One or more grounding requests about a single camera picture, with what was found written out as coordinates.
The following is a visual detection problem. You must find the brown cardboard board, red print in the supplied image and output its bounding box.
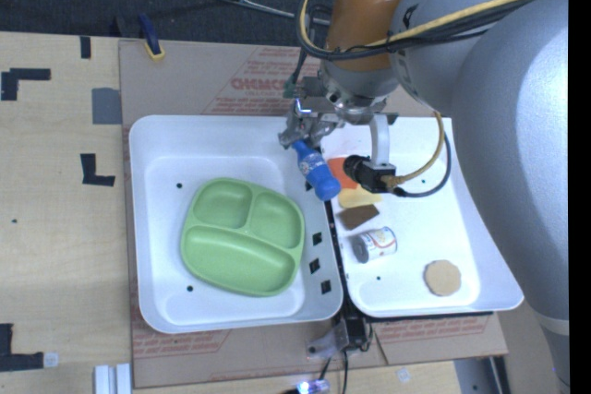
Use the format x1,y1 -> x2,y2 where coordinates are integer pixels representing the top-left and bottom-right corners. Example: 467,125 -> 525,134
116,38 -> 510,390

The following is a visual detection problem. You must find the orange toy food piece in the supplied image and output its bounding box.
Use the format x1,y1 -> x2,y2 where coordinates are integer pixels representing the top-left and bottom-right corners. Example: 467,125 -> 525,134
327,156 -> 359,191

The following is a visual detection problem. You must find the black cylinder on white bracket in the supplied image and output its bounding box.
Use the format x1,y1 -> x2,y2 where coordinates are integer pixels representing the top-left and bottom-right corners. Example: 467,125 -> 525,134
342,114 -> 399,196

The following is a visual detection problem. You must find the green divided plate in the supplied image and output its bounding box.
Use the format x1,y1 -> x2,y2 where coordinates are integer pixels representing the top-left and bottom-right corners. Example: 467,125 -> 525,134
179,176 -> 308,298

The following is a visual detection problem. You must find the blue plastic bottle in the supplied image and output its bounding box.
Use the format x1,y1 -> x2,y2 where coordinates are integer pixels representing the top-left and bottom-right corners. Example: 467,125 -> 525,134
291,138 -> 343,202

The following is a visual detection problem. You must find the round tan biscuit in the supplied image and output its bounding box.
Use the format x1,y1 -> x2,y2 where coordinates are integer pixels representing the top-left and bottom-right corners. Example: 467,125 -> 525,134
423,258 -> 463,298

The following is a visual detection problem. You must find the white plastic tray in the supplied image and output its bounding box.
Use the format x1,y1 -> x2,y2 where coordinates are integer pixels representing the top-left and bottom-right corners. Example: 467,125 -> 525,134
318,114 -> 525,319
127,113 -> 345,335

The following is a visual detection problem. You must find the small white can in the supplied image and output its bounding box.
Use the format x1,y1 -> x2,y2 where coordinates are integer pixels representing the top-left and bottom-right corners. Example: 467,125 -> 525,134
351,225 -> 399,265

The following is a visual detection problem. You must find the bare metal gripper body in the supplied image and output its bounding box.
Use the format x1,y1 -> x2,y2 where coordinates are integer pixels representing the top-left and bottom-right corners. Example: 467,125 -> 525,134
286,77 -> 400,137

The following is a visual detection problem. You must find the black block with thin wires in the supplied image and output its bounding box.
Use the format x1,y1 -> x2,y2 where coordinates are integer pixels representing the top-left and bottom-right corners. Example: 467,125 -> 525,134
306,316 -> 373,357

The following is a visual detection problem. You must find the brown toy food slice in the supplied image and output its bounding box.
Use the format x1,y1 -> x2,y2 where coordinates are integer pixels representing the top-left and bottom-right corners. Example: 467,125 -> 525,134
339,203 -> 381,232

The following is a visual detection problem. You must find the yellow toy food slice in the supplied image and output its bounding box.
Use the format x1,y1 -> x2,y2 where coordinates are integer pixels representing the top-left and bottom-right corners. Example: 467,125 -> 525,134
337,187 -> 384,209

